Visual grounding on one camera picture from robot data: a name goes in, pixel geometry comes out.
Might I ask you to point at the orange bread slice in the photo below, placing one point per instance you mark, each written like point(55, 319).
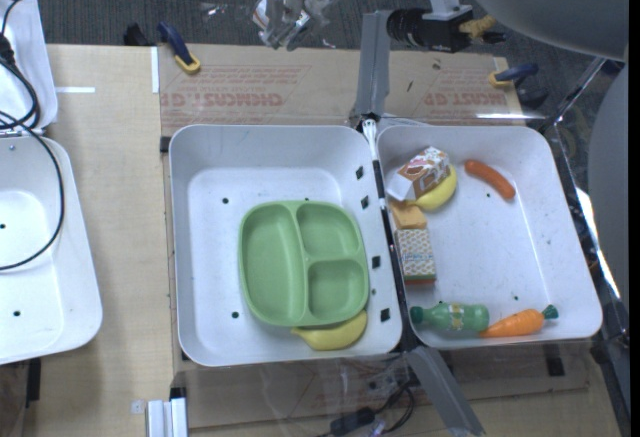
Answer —
point(407, 216)

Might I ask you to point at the brown cardboard board red print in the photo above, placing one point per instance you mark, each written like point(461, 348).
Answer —
point(280, 85)

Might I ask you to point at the green plastic bottle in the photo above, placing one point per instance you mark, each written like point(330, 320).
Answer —
point(452, 318)

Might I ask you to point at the orange carrot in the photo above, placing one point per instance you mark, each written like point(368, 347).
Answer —
point(515, 323)

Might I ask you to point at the thin black and white rod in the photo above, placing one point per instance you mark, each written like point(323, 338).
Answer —
point(381, 197)

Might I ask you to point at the green divided plate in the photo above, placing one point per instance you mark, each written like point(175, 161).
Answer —
point(272, 260)

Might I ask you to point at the yellow banana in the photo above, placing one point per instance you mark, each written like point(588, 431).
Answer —
point(441, 192)
point(332, 336)

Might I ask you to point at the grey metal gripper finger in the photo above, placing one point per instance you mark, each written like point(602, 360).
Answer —
point(300, 27)
point(271, 15)

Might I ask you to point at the orange and white carton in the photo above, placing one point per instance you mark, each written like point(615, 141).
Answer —
point(420, 170)

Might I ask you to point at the white orange patterned carton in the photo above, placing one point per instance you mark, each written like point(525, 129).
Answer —
point(416, 255)

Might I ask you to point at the orange sausage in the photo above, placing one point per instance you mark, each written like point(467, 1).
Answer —
point(492, 179)

